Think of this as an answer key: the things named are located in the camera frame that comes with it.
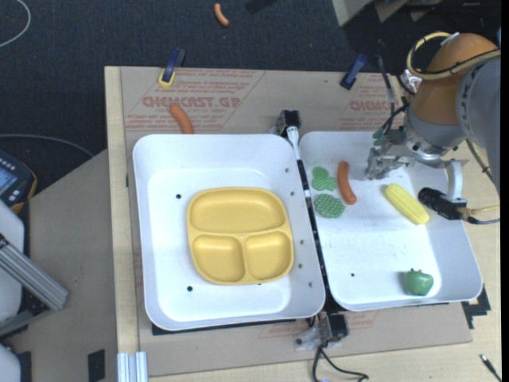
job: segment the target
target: yellow corn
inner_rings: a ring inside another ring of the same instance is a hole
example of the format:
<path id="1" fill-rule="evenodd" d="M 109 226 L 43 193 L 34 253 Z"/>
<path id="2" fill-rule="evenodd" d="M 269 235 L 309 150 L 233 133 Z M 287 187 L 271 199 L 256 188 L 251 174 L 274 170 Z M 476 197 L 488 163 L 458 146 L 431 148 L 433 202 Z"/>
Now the yellow corn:
<path id="1" fill-rule="evenodd" d="M 429 215 L 424 207 L 400 185 L 389 184 L 385 189 L 385 195 L 391 204 L 414 224 L 428 222 Z"/>

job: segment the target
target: orange sausage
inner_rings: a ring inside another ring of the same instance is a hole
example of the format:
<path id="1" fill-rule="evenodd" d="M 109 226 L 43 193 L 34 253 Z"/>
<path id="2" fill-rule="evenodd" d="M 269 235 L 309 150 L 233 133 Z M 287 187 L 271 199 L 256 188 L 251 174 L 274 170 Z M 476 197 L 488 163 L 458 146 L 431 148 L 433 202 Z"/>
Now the orange sausage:
<path id="1" fill-rule="evenodd" d="M 217 21 L 219 21 L 223 27 L 228 27 L 230 25 L 230 21 L 224 17 L 223 11 L 221 11 L 221 5 L 219 3 L 214 5 L 214 14 L 216 15 Z"/>
<path id="2" fill-rule="evenodd" d="M 350 165 L 347 162 L 341 162 L 337 166 L 337 186 L 340 189 L 341 195 L 343 196 L 344 201 L 353 205 L 357 202 L 357 197 L 353 193 L 352 188 L 350 188 L 350 182 L 348 181 L 348 170 L 350 169 Z"/>
<path id="3" fill-rule="evenodd" d="M 182 133 L 191 134 L 194 133 L 192 128 L 191 120 L 187 116 L 187 114 L 182 110 L 182 108 L 174 104 L 169 108 L 169 113 L 178 121 L 179 126 L 181 127 Z"/>

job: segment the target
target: yellow plate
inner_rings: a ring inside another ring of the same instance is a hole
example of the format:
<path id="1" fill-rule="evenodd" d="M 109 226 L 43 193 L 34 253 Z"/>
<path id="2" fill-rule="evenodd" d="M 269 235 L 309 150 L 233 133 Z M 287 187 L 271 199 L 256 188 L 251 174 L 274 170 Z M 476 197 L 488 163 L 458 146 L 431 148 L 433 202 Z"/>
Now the yellow plate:
<path id="1" fill-rule="evenodd" d="M 187 227 L 194 266 L 212 283 L 265 283 L 293 265 L 286 208 L 266 189 L 202 191 L 189 202 Z"/>

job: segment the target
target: blue clamp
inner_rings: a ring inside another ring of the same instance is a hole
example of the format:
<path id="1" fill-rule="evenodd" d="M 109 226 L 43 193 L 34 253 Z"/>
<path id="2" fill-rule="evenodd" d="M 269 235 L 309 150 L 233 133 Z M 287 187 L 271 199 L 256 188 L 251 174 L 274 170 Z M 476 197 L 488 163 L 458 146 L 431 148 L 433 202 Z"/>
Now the blue clamp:
<path id="1" fill-rule="evenodd" d="M 175 80 L 175 68 L 180 67 L 184 63 L 185 49 L 175 48 L 169 57 L 166 68 L 162 70 L 159 76 L 159 84 L 163 88 L 169 88 Z"/>
<path id="2" fill-rule="evenodd" d="M 348 70 L 346 75 L 341 80 L 340 85 L 343 88 L 350 90 L 356 81 L 357 72 L 359 72 L 363 68 L 366 62 L 367 57 L 363 54 L 359 54 L 354 63 L 350 66 L 350 69 Z"/>

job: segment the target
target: green toy vegetable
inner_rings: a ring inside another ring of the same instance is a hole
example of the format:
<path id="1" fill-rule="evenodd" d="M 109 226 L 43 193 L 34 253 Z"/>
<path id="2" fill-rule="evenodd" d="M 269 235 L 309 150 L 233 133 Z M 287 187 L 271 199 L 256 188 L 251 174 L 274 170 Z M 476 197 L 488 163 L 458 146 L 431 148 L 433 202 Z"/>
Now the green toy vegetable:
<path id="1" fill-rule="evenodd" d="M 426 296 L 433 286 L 433 276 L 412 269 L 405 273 L 405 288 L 410 294 Z"/>

